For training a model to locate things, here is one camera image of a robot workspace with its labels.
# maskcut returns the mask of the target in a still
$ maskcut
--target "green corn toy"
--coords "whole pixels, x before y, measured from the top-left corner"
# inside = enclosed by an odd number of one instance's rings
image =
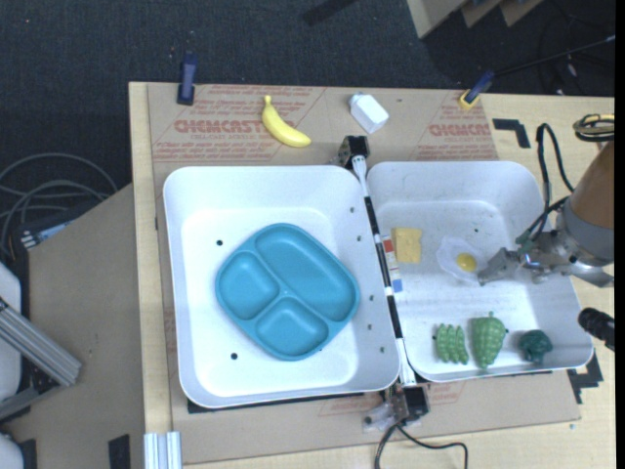
[[[437,330],[437,354],[444,362],[467,364],[469,353],[465,347],[465,332],[460,326],[444,325]]]
[[[492,312],[486,318],[473,321],[474,358],[480,368],[487,368],[493,363],[501,351],[506,335],[506,327]]]

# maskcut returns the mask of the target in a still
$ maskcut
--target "blue plastic tray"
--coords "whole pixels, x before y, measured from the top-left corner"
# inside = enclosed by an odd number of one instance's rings
[[[302,360],[354,316],[360,294],[345,266],[319,241],[291,224],[250,236],[217,272],[220,305],[268,353]]]

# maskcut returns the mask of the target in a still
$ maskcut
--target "white object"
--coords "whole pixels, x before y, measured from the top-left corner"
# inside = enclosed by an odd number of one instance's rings
[[[535,285],[514,279],[482,287],[444,272],[436,251],[445,235],[464,238],[488,257],[542,212],[533,176],[511,162],[400,162],[367,177],[381,235],[395,227],[423,231],[420,264],[401,264],[397,312],[405,352],[418,375],[436,382],[576,368],[593,344],[568,277]],[[324,166],[187,167],[166,180],[168,230],[180,380],[198,405],[220,408],[379,391],[399,374],[375,243],[358,180]],[[272,357],[229,319],[214,294],[215,274],[247,237],[274,223],[299,226],[323,243],[356,278],[362,298],[350,323],[318,354],[298,362]],[[480,369],[437,358],[441,323],[461,325],[470,350],[471,320],[493,311],[509,329],[494,365]],[[520,336],[545,331],[554,344],[542,364],[526,362]]]
[[[23,469],[20,447],[3,435],[0,435],[0,466],[2,469]]]
[[[144,435],[145,469],[183,469],[183,447],[180,432]]]
[[[382,128],[389,119],[389,114],[375,98],[362,92],[357,92],[350,98],[350,110],[352,116],[368,134]]]
[[[21,287],[18,278],[0,263],[0,296],[17,312],[21,311]],[[0,338],[0,402],[12,397],[20,386],[21,355]]]
[[[335,166],[187,167],[163,190],[180,380],[198,405],[379,391],[399,371],[395,335],[360,184]],[[358,282],[354,317],[321,351],[273,357],[222,309],[215,277],[250,235],[275,223],[307,231]]]
[[[460,265],[458,258],[468,254],[476,262],[476,267],[471,271],[465,271]],[[440,267],[447,273],[469,283],[479,283],[478,273],[488,266],[486,254],[463,238],[444,236],[437,250],[437,260]]]

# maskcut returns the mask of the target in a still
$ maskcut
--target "wooden table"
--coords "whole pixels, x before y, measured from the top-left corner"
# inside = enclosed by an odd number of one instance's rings
[[[165,433],[173,429],[173,418],[165,350],[159,251],[154,228],[155,189],[147,88],[146,83],[131,83],[129,90],[144,407],[146,431]],[[369,89],[369,92],[374,96],[376,94],[375,89]],[[542,122],[548,122],[560,136],[562,158],[572,183],[580,179],[598,149],[596,145],[568,137],[572,133],[571,123],[584,114],[614,111],[614,99],[485,94],[482,95],[481,103],[490,123],[499,158],[521,163],[535,176],[540,176],[535,151],[520,151],[514,135],[495,131],[492,119],[519,120],[526,127],[532,145],[535,128]],[[547,153],[548,165],[554,169],[553,196],[565,195],[564,186],[555,177],[555,160],[550,151]],[[577,279],[573,280],[573,284],[583,307],[591,306],[614,314],[613,288],[597,289]],[[581,419],[578,422],[453,437],[453,441],[462,441],[468,445],[471,467],[615,467],[614,354],[599,341],[596,346],[604,382],[597,389],[584,390],[584,403],[580,406]],[[307,435],[305,428],[301,435]],[[255,436],[262,437],[263,433],[256,433]],[[441,438],[428,441],[438,443],[450,440]],[[192,467],[371,467],[375,449],[374,445],[332,448],[196,464]],[[460,450],[425,450],[414,448],[409,442],[397,442],[389,444],[385,449],[383,465],[406,468],[461,467],[461,457]]]

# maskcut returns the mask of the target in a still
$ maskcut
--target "yellow banana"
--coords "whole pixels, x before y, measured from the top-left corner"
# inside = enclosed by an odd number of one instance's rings
[[[265,96],[263,108],[263,125],[281,143],[293,148],[303,148],[311,143],[311,138],[306,134],[288,125],[271,104],[271,96]]]

